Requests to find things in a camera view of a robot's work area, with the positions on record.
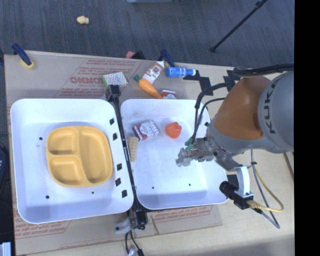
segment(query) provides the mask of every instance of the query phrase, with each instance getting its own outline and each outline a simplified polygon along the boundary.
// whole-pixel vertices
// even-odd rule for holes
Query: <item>yellow divided plate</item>
[[[108,138],[91,126],[54,129],[46,140],[46,158],[51,177],[66,187],[99,185],[113,172]]]

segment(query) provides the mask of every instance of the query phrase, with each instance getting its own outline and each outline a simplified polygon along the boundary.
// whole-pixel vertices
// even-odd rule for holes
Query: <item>brown cylinder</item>
[[[239,140],[263,138],[258,121],[258,102],[269,82],[264,76],[246,77],[237,82],[213,119],[216,130]]]

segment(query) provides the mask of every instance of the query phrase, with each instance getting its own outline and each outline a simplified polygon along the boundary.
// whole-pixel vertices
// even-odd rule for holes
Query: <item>orange toy carrot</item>
[[[157,99],[163,99],[160,93],[156,90],[156,88],[154,88],[154,86],[147,79],[144,79],[144,78],[140,79],[139,86],[142,90],[152,95],[153,97]]]

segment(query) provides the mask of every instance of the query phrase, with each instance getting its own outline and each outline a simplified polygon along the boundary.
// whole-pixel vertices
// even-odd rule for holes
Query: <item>plastic bottle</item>
[[[186,76],[194,76],[195,74],[195,69],[187,69],[181,66],[168,66],[165,69],[165,75],[168,78],[184,78]]]

